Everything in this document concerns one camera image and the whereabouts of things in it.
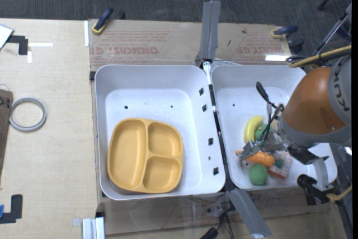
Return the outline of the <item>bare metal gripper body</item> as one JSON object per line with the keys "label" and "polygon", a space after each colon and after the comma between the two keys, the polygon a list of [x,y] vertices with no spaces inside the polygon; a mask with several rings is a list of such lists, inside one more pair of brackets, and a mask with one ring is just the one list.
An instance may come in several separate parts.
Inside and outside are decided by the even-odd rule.
{"label": "bare metal gripper body", "polygon": [[281,128],[274,129],[273,132],[269,132],[268,135],[264,136],[264,138],[264,144],[261,148],[264,152],[286,150],[291,143],[291,139]]}

